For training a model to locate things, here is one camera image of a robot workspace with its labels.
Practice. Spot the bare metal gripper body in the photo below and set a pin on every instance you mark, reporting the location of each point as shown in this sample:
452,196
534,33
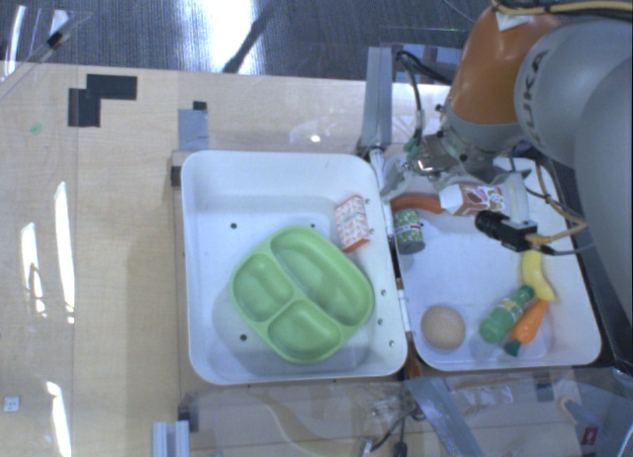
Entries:
457,155

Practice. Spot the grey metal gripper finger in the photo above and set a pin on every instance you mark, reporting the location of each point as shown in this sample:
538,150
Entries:
406,168
390,182

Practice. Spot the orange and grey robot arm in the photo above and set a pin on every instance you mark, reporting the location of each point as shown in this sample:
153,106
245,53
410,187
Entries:
569,99

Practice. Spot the orange sausage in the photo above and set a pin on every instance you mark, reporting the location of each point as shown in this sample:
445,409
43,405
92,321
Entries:
418,202

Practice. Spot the brown and white carton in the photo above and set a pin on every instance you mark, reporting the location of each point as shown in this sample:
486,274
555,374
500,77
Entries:
472,199

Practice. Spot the green can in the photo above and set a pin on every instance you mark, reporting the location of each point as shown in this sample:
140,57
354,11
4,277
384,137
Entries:
409,232

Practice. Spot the orange and white carton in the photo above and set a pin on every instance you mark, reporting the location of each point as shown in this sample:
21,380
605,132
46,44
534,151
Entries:
352,222

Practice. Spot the white plastic tray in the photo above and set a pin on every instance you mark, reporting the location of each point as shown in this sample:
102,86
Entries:
222,188
460,272

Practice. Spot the green divided plate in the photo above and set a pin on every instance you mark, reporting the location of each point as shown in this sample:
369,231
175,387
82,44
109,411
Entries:
306,292

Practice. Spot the yellow banana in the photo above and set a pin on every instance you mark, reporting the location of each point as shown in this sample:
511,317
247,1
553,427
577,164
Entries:
536,274

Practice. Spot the brown round bread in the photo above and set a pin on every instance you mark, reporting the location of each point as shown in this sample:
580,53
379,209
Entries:
443,327

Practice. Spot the green plastic bottle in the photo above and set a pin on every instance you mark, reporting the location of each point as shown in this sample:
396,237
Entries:
502,319

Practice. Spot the orange carrot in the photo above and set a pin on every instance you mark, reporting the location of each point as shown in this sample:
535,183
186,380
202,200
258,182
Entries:
529,324

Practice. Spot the black cylinder on white bracket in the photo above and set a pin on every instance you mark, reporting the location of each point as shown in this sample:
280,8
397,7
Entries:
504,230

